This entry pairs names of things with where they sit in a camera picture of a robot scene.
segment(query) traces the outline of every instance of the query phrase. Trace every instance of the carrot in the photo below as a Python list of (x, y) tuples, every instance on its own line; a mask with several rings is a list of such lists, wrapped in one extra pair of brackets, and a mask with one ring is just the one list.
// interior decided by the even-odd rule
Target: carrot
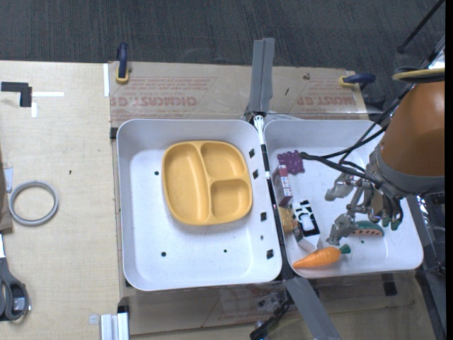
[(335, 263), (340, 259), (341, 254), (346, 253), (351, 253), (351, 248), (347, 244), (344, 244), (341, 248), (328, 246), (326, 248), (318, 249), (308, 256), (295, 261), (292, 266), (294, 268), (325, 266), (327, 264)]

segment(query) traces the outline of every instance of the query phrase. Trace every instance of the gray ring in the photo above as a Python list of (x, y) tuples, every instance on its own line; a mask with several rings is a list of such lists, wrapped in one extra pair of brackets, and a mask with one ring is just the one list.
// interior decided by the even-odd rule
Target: gray ring
[[(37, 220), (28, 220), (20, 217), (16, 211), (14, 210), (14, 200), (16, 199), (17, 195), (22, 193), (25, 189), (28, 188), (43, 188), (47, 190), (50, 195), (54, 199), (54, 206), (52, 209), (46, 214), (44, 217), (37, 219)], [(51, 187), (48, 183), (45, 181), (39, 181), (39, 180), (32, 180), (32, 181), (26, 181), (22, 184), (17, 185), (13, 191), (11, 191), (11, 197), (9, 198), (9, 210), (11, 211), (11, 215), (13, 216), (14, 220), (22, 225), (27, 225), (29, 227), (34, 227), (37, 225), (41, 225), (49, 221), (57, 212), (58, 209), (58, 195), (55, 189)]]

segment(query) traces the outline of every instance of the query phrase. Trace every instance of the black fabric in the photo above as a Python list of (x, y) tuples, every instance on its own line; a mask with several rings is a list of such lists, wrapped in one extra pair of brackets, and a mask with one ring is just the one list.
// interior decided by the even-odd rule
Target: black fabric
[(253, 40), (276, 39), (274, 65), (376, 75), (364, 95), (379, 106), (404, 85), (395, 68), (427, 57), (445, 34), (439, 0), (0, 0), (0, 59), (107, 62), (121, 42), (146, 62), (251, 64)]

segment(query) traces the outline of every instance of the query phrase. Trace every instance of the black scissors handle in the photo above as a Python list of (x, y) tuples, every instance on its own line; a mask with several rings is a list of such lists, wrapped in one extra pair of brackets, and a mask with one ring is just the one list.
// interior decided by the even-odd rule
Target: black scissors handle
[[(14, 309), (15, 298), (23, 298), (25, 301), (20, 310)], [(6, 258), (0, 258), (0, 316), (4, 313), (7, 319), (17, 320), (27, 312), (28, 305), (28, 292), (25, 285), (11, 275)]]

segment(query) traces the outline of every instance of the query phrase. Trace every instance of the yellow divided plate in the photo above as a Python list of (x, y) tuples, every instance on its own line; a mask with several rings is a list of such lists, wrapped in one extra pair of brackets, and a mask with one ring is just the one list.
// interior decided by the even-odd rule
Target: yellow divided plate
[(185, 141), (170, 146), (162, 160), (164, 194), (172, 216), (189, 225), (241, 219), (252, 206), (245, 160), (222, 141)]

